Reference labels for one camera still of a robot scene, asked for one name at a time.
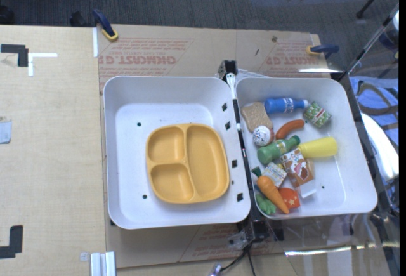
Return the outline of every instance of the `yellow bottle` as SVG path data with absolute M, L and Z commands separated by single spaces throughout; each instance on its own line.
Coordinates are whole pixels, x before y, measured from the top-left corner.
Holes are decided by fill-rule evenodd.
M 298 149 L 305 159 L 308 157 L 330 157 L 337 154 L 337 142 L 334 137 L 328 136 L 300 143 Z

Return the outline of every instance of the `yellow divided plate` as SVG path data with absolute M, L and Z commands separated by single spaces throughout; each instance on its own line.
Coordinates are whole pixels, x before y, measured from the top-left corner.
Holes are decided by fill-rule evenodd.
M 230 182 L 221 138 L 204 124 L 176 124 L 153 131 L 147 140 L 147 169 L 155 194 L 173 204 L 217 199 Z

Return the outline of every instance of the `sausage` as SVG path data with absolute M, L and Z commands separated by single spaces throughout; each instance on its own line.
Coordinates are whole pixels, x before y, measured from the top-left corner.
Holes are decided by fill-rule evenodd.
M 276 140 L 284 139 L 294 129 L 303 128 L 305 121 L 303 119 L 295 119 L 284 124 L 275 134 Z

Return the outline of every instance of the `table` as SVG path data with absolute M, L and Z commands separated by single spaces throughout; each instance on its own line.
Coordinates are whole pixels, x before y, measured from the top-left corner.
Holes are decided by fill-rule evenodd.
M 150 36 L 160 31 L 168 38 L 179 28 L 116 27 L 124 36 L 126 29 Z M 213 74 L 220 62 L 218 58 L 232 58 L 240 54 L 236 51 L 240 48 L 243 55 L 252 50 L 241 43 L 244 36 L 250 36 L 249 31 L 190 31 L 195 34 L 192 43 L 198 46 L 201 58 L 208 58 L 207 62 L 196 61 L 197 67 L 191 66 L 184 55 L 177 53 L 182 52 L 179 47 L 168 49 L 179 55 L 179 63 L 184 60 L 182 65 L 171 69 L 172 74 Z M 16 54 L 0 53 L 0 121 L 12 123 L 10 143 L 0 145 L 0 247 L 8 246 L 10 227 L 23 225 L 22 252 L 16 253 L 15 258 L 0 260 L 0 272 L 4 275 L 89 275 L 86 254 L 107 250 L 102 169 L 105 158 L 100 119 L 100 87 L 105 81 L 102 75 L 99 79 L 99 66 L 105 67 L 103 61 L 108 58 L 100 58 L 100 52 L 99 59 L 95 57 L 94 33 L 92 28 L 0 27 L 2 44 L 23 44 L 30 53 L 57 54 L 56 58 L 35 57 L 34 74 L 29 76 L 27 67 L 17 66 Z M 250 38 L 269 42 L 269 36 L 275 34 L 255 32 Z M 281 36 L 302 37 L 295 33 L 274 37 Z M 216 48 L 205 49 L 205 43 L 199 43 L 203 37 Z M 104 40 L 99 42 L 98 49 L 110 46 Z M 223 52 L 215 58 L 213 49 Z M 254 49 L 254 52 L 258 54 L 262 50 Z M 271 57 L 272 64 L 277 63 L 276 57 Z M 389 275 L 380 246 L 354 245 L 345 250 L 331 249 L 320 254 L 303 251 L 303 254 L 286 256 L 283 250 L 289 243 L 276 243 L 282 249 L 279 253 L 252 257 L 257 275 L 268 275 L 270 270 L 275 275 L 282 272 L 301 275 L 310 271 L 330 275 L 344 271 L 364 275 L 373 271 Z M 143 253 L 142 247 L 136 249 L 140 255 Z M 119 269 L 117 274 L 205 275 L 213 263 L 213 260 L 165 265 L 150 262 L 149 266 Z M 227 275 L 250 272 L 248 259 L 244 258 Z

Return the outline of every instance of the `white plastic tray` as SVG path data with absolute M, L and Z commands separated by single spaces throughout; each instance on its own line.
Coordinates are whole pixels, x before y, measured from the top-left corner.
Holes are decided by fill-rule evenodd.
M 308 122 L 302 130 L 292 134 L 298 135 L 303 143 L 325 136 L 333 136 L 337 141 L 337 155 L 314 159 L 316 193 L 305 199 L 300 197 L 301 206 L 291 209 L 289 214 L 276 213 L 268 216 L 269 218 L 283 220 L 366 213 L 375 208 L 376 189 L 342 85 L 332 79 L 321 78 L 247 77 L 237 83 L 236 90 L 240 108 L 252 102 L 263 102 L 267 98 L 290 97 L 304 98 L 309 103 L 316 101 L 332 114 L 331 121 L 322 128 Z M 269 117 L 277 132 L 285 122 L 303 118 L 303 110 L 299 109 L 291 114 L 272 114 Z M 256 155 L 258 148 L 253 143 L 252 134 L 247 130 L 243 118 L 242 129 L 250 166 L 260 166 Z M 293 188 L 289 180 L 285 180 L 282 187 Z
M 103 97 L 108 211 L 117 226 L 140 229 L 236 223 L 248 215 L 251 201 L 246 172 L 231 92 L 225 82 L 215 77 L 119 76 L 106 83 Z M 145 146 L 153 130 L 189 122 L 207 124 L 219 133 L 230 186 L 216 200 L 169 204 L 154 194 L 149 183 Z

